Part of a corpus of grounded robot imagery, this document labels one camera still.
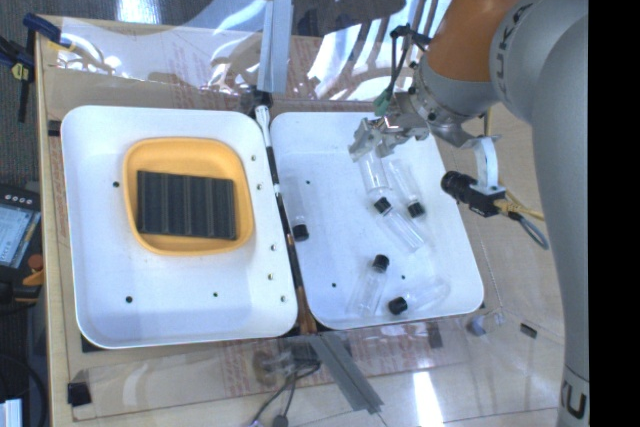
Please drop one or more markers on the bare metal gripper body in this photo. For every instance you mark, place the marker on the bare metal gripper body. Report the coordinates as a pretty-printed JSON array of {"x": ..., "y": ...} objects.
[{"x": 417, "y": 117}]

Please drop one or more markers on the black cylinder on white bracket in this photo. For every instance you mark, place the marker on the black cylinder on white bracket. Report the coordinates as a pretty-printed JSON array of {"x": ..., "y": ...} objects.
[{"x": 470, "y": 191}]

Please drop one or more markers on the clear plastic bottle black cap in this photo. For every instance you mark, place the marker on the clear plastic bottle black cap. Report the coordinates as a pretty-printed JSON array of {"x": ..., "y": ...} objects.
[
  {"x": 374, "y": 175},
  {"x": 300, "y": 231},
  {"x": 404, "y": 182},
  {"x": 369, "y": 289},
  {"x": 424, "y": 294}
]

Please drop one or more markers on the thin black and white rod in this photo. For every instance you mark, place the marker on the thin black and white rod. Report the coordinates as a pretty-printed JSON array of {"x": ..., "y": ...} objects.
[{"x": 280, "y": 200}]

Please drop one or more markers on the yellow plastic bowl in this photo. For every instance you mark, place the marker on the yellow plastic bowl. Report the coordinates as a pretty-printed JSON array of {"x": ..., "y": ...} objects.
[{"x": 190, "y": 154}]

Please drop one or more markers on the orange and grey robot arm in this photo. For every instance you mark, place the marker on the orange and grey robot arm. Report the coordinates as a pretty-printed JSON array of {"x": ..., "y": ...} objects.
[{"x": 545, "y": 80}]

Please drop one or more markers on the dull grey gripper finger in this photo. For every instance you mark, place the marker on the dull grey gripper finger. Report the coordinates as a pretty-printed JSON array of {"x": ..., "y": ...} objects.
[
  {"x": 362, "y": 138},
  {"x": 393, "y": 143}
]

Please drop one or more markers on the white plastic tray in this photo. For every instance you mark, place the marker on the white plastic tray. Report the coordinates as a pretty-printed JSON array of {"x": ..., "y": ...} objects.
[
  {"x": 335, "y": 235},
  {"x": 100, "y": 275}
]

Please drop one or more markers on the black ribbed rack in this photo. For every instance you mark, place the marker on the black ribbed rack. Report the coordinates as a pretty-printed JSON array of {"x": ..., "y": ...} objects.
[{"x": 185, "y": 205}]

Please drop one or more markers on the brown cardboard board red print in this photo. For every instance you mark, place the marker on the brown cardboard board red print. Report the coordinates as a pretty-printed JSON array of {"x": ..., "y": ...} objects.
[{"x": 165, "y": 90}]

